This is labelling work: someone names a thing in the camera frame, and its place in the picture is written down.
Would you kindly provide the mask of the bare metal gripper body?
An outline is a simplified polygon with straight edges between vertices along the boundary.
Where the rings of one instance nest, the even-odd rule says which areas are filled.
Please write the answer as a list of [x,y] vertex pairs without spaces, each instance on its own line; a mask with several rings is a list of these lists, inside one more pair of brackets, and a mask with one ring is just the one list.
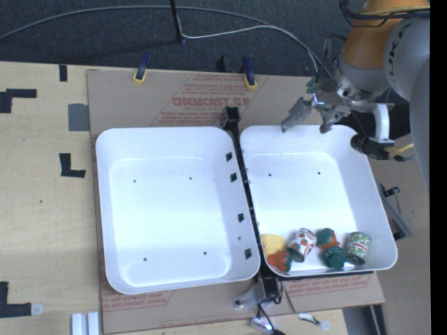
[[357,89],[350,82],[320,80],[312,92],[311,106],[320,111],[370,112],[379,92]]

